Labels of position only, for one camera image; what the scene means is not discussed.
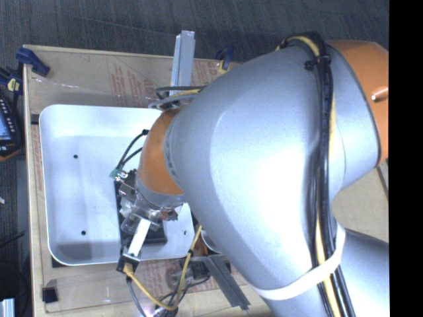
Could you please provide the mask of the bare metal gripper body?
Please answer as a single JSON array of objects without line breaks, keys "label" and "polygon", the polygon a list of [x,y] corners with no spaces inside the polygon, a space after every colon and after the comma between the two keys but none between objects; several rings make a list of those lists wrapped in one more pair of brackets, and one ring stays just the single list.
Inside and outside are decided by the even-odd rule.
[{"label": "bare metal gripper body", "polygon": [[135,233],[138,224],[145,219],[149,228],[157,230],[165,221],[174,221],[179,215],[179,195],[155,192],[144,186],[137,172],[121,171],[116,175],[119,213],[122,216],[120,228],[127,234]]}]

